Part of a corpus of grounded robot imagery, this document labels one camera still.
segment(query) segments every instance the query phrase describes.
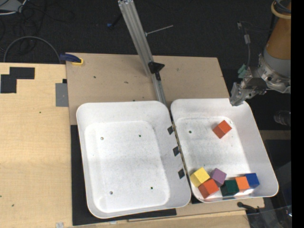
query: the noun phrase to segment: white tray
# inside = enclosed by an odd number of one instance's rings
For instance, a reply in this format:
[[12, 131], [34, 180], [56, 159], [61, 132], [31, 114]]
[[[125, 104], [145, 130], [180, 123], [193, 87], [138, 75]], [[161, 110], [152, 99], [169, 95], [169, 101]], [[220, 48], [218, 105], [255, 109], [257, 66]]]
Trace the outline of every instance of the white tray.
[[87, 205], [98, 218], [185, 206], [190, 187], [170, 114], [157, 101], [86, 103], [77, 110]]
[[[231, 106], [229, 99], [180, 99], [172, 103], [171, 113], [189, 175], [200, 167], [209, 174], [218, 168], [227, 174], [227, 179], [255, 172], [260, 181], [254, 190], [231, 197], [222, 197], [219, 190], [206, 199], [191, 183], [198, 200], [216, 202], [277, 194], [276, 175], [246, 102]], [[212, 129], [222, 120], [232, 129], [219, 139]]]

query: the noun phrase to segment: purple cube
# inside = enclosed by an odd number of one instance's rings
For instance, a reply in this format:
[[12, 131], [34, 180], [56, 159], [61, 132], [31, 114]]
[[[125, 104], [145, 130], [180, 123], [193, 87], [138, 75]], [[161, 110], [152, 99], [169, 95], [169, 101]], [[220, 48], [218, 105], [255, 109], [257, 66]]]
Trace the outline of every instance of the purple cube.
[[226, 176], [227, 174], [218, 168], [215, 168], [210, 174], [210, 177], [216, 182], [219, 187], [224, 184]]

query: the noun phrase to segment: cube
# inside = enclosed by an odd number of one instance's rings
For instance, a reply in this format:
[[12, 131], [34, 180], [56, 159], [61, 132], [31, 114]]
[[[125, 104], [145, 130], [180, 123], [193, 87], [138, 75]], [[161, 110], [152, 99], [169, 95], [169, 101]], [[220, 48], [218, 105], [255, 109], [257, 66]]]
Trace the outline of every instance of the cube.
[[218, 168], [215, 168], [210, 174], [210, 177], [216, 182], [217, 186], [219, 187], [224, 184], [226, 176], [227, 174]]
[[217, 125], [213, 130], [213, 132], [221, 139], [224, 137], [226, 133], [228, 133], [232, 128], [228, 125], [228, 123], [223, 120], [219, 125]]
[[213, 179], [209, 179], [199, 186], [199, 191], [204, 199], [219, 191], [219, 187]]
[[245, 177], [247, 178], [250, 188], [253, 189], [256, 188], [258, 185], [260, 185], [256, 173], [245, 174]]
[[249, 183], [246, 177], [236, 177], [237, 186], [240, 192], [244, 192], [250, 189]]
[[226, 180], [224, 185], [220, 187], [222, 192], [222, 196], [233, 196], [239, 192], [238, 184], [235, 179], [233, 180]]
[[207, 181], [209, 178], [210, 176], [203, 167], [199, 168], [190, 176], [190, 180], [195, 187], [198, 187], [200, 184]]

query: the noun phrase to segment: dark green block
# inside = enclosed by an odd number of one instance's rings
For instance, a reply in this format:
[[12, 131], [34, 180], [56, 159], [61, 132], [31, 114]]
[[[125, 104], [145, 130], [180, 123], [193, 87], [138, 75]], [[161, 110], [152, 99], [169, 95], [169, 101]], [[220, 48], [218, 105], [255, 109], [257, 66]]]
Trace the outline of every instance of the dark green block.
[[233, 196], [239, 192], [238, 184], [236, 180], [226, 180], [224, 185], [220, 187], [222, 196]]

